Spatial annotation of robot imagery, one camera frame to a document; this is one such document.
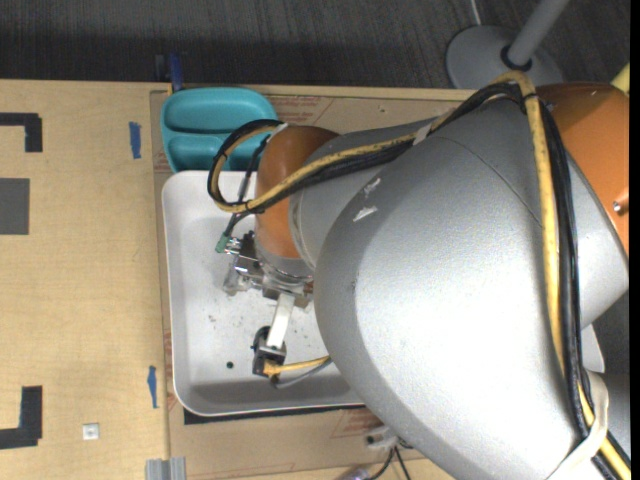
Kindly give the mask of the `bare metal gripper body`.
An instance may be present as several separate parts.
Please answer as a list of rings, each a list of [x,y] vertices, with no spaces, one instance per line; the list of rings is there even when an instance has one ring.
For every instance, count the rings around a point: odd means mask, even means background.
[[[249,231],[242,238],[230,238],[224,253],[233,257],[223,289],[229,295],[258,290],[264,298],[277,301],[291,296],[294,305],[305,309],[313,301],[313,275],[300,258],[268,252]]]

